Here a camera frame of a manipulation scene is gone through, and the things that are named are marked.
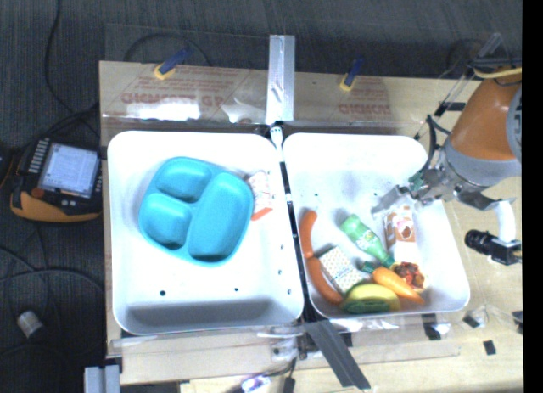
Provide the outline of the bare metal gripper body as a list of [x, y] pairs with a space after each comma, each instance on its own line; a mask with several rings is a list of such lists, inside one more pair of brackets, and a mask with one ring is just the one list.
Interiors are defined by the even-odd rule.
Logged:
[[408, 179], [411, 197], [423, 205], [436, 200], [451, 201], [464, 188], [458, 175], [445, 167], [426, 168]]

